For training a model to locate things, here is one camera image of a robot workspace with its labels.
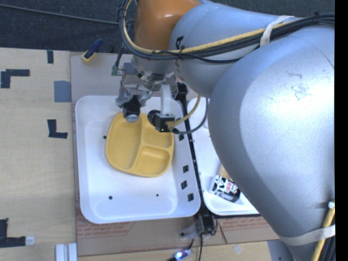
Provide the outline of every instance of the yellow plate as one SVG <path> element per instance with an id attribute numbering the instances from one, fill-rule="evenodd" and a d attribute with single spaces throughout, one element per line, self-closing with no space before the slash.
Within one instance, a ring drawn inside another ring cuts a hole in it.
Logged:
<path id="1" fill-rule="evenodd" d="M 126 173 L 157 177 L 170 167 L 174 151 L 172 133 L 160 133 L 140 114 L 138 122 L 128 123 L 118 113 L 109 128 L 106 157 L 109 164 Z"/>

